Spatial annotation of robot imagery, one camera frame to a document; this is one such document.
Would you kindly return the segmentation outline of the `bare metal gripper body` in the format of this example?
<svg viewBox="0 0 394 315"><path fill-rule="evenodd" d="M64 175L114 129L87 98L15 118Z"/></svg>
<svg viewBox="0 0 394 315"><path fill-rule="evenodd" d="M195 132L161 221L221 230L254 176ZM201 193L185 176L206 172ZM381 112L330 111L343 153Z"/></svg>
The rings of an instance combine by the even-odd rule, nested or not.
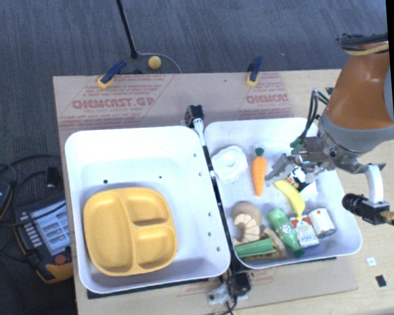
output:
<svg viewBox="0 0 394 315"><path fill-rule="evenodd" d="M297 138L292 149L295 164L312 177L336 168L351 174L365 173L365 165L357 161L361 153L339 146L328 136Z"/></svg>

